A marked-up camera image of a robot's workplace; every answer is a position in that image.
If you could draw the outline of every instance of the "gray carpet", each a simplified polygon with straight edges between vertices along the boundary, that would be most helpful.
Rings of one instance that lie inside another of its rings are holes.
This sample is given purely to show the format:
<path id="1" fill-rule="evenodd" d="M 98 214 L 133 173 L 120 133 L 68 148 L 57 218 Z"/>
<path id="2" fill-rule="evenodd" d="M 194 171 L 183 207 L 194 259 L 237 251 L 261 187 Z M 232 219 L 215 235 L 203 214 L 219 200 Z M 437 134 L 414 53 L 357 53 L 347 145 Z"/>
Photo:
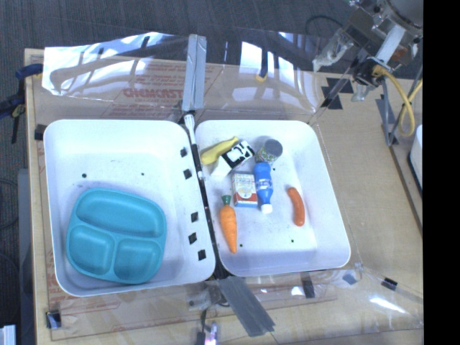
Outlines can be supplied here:
<path id="1" fill-rule="evenodd" d="M 27 47 L 86 45 L 141 32 L 210 34 L 240 27 L 329 38 L 351 14 L 342 0 L 0 0 L 0 101 L 17 91 Z M 403 68 L 413 78 L 418 64 Z M 27 167 L 25 121 L 0 119 L 0 327 L 19 325 L 17 173 Z"/>

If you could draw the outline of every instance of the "blue divided plate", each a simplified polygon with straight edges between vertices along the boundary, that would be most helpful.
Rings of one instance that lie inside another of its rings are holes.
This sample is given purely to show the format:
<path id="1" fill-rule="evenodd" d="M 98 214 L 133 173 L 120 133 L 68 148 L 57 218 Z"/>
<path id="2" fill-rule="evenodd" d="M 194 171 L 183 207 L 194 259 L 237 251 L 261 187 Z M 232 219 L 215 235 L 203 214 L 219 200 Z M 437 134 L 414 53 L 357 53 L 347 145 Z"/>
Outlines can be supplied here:
<path id="1" fill-rule="evenodd" d="M 119 190 L 92 188 L 73 207 L 67 258 L 84 275 L 140 284 L 159 270 L 165 242 L 165 213 L 155 202 Z"/>

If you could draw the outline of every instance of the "toy carrot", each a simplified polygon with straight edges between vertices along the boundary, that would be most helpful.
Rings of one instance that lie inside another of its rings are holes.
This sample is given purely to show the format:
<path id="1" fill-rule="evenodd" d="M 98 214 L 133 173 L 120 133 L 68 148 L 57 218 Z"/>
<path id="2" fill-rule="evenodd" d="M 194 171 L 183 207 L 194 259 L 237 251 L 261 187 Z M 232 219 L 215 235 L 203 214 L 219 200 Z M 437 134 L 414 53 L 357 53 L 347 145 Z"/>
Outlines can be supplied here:
<path id="1" fill-rule="evenodd" d="M 230 206 L 231 196 L 223 195 L 222 201 L 224 202 L 224 207 L 221 208 L 220 212 L 222 231 L 231 252 L 236 253 L 236 214 L 233 207 Z"/>
<path id="2" fill-rule="evenodd" d="M 294 187 L 288 188 L 287 195 L 290 197 L 294 206 L 294 224 L 303 226 L 305 223 L 305 206 L 303 205 L 302 197 Z"/>

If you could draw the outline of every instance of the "small box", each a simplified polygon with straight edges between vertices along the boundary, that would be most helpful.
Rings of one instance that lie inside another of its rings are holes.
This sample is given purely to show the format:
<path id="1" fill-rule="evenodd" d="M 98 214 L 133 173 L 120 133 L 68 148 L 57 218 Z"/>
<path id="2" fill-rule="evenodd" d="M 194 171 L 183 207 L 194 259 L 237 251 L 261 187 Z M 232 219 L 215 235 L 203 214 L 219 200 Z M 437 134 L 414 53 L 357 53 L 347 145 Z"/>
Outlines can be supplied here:
<path id="1" fill-rule="evenodd" d="M 231 174 L 233 202 L 235 207 L 257 207 L 257 193 L 254 176 L 250 172 Z"/>

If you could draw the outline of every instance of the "yellow banana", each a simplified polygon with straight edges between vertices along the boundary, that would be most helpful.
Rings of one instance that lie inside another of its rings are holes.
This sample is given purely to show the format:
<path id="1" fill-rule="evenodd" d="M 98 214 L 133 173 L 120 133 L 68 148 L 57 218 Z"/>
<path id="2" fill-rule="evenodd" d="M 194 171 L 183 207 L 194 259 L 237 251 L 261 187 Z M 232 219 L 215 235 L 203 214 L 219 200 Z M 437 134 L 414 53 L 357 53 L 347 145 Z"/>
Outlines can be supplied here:
<path id="1" fill-rule="evenodd" d="M 228 141 L 223 141 L 215 146 L 212 146 L 210 149 L 207 149 L 205 152 L 201 154 L 201 163 L 203 165 L 209 165 L 223 155 L 225 152 L 229 151 L 235 143 L 238 142 L 238 138 L 233 137 Z"/>

